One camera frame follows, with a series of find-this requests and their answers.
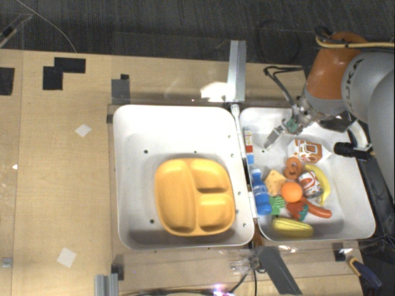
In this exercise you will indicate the orange fruit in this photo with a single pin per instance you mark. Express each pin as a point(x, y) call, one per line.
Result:
point(291, 192)

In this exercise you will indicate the white plastic tray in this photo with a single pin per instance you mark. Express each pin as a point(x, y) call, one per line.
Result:
point(172, 128)
point(345, 202)

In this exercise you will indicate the white and orange carton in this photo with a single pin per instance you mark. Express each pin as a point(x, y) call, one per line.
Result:
point(310, 151)

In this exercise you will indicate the yellow cheese wedge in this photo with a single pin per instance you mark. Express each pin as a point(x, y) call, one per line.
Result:
point(274, 182)

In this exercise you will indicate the black cylinder on white bracket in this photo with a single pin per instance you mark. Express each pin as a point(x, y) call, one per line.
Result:
point(345, 149)

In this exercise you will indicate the red and white can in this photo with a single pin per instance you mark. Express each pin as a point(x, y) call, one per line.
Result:
point(310, 185)

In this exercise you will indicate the yellow banana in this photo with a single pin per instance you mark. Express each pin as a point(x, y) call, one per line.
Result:
point(322, 179)

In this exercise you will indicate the red strawberry with green leaves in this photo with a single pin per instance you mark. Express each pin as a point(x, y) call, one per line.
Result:
point(297, 211)

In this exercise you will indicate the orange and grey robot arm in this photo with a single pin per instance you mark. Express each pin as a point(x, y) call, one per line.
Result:
point(327, 72)

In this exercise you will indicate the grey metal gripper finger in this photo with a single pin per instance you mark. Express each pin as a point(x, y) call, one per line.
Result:
point(273, 137)

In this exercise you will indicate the blue plastic bottle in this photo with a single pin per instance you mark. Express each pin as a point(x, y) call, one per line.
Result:
point(260, 193)

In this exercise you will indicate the red sausage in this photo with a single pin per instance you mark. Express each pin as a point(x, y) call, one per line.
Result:
point(321, 211)

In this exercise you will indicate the yellow divided plate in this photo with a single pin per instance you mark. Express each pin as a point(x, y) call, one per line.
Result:
point(179, 196)

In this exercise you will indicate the white red and blue packet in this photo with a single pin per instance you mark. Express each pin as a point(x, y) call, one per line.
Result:
point(248, 140)

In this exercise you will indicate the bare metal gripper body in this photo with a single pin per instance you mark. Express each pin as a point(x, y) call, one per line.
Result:
point(301, 116)

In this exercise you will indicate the yellow corn cob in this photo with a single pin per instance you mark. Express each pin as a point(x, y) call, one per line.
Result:
point(291, 227)

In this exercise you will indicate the orange pretzel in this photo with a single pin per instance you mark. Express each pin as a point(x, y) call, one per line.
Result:
point(292, 168)

